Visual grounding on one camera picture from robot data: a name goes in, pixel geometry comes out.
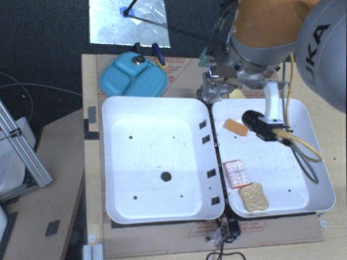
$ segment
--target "metal sheet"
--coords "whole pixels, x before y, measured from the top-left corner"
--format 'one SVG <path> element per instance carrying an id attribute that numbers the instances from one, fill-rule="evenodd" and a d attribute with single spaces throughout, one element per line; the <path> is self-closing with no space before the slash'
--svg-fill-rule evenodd
<path id="1" fill-rule="evenodd" d="M 121 8 L 133 0 L 89 0 L 90 42 L 132 46 L 170 47 L 164 0 L 138 0 L 123 17 Z"/>

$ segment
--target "white container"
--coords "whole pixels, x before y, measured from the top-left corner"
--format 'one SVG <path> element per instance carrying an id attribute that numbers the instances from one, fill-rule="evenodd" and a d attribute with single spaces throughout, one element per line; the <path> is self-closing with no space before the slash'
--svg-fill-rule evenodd
<path id="1" fill-rule="evenodd" d="M 319 179 L 319 184 L 314 184 L 304 175 L 289 147 L 277 141 L 265 142 L 254 132 L 248 132 L 247 136 L 238 136 L 224 128 L 227 119 L 242 123 L 242 115 L 247 110 L 264 113 L 265 100 L 225 99 L 213 105 L 221 161 L 225 163 L 242 160 L 249 181 L 261 184 L 269 207 L 265 211 L 248 212 L 239 194 L 240 190 L 231 189 L 226 182 L 233 211 L 241 217 L 254 218 L 332 208 L 335 204 L 335 193 L 323 161 L 311 163 Z M 290 101 L 289 117 L 293 135 L 320 151 L 309 114 L 298 100 Z M 312 152 L 304 147 L 300 148 L 315 158 Z"/>
<path id="2" fill-rule="evenodd" d="M 106 209 L 117 223 L 215 219 L 224 199 L 209 113 L 195 99 L 114 96 L 102 106 Z"/>
<path id="3" fill-rule="evenodd" d="M 18 127 L 28 144 L 33 148 L 35 145 L 35 136 L 26 118 L 20 118 L 16 121 Z M 5 137 L 0 131 L 0 139 Z M 8 139 L 0 141 L 0 194 L 21 186 L 25 175 L 25 164 L 13 149 Z"/>
<path id="4" fill-rule="evenodd" d="M 247 110 L 265 111 L 264 99 L 227 99 L 213 105 L 221 161 L 242 160 L 250 182 L 269 202 L 248 212 L 225 180 L 233 211 L 246 218 L 328 210 L 335 194 L 324 162 L 312 164 L 319 184 L 303 174 L 290 148 L 248 132 L 224 128 Z M 205 220 L 224 211 L 222 183 L 207 107 L 195 99 L 113 96 L 102 106 L 106 209 L 120 224 Z M 294 135 L 319 150 L 307 110 L 291 100 Z"/>

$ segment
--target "black carpet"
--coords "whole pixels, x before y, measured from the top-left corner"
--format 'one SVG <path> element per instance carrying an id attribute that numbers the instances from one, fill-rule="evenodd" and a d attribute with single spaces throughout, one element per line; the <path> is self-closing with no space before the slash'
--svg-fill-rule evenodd
<path id="1" fill-rule="evenodd" d="M 199 57 L 223 0 L 164 0 L 170 49 L 165 56 Z M 89 43 L 88 0 L 0 0 L 0 72 L 21 83 L 39 83 L 81 93 L 81 54 L 120 54 L 130 47 Z M 0 99 L 15 119 L 29 117 L 30 101 L 0 74 Z M 34 102 L 35 135 L 46 124 L 82 107 L 82 98 L 27 87 Z"/>

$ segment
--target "small packet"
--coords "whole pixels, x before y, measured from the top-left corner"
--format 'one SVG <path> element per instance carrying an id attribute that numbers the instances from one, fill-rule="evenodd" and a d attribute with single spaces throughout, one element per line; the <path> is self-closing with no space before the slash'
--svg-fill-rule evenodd
<path id="1" fill-rule="evenodd" d="M 250 184 L 241 160 L 225 162 L 223 166 L 232 189 L 245 187 Z"/>

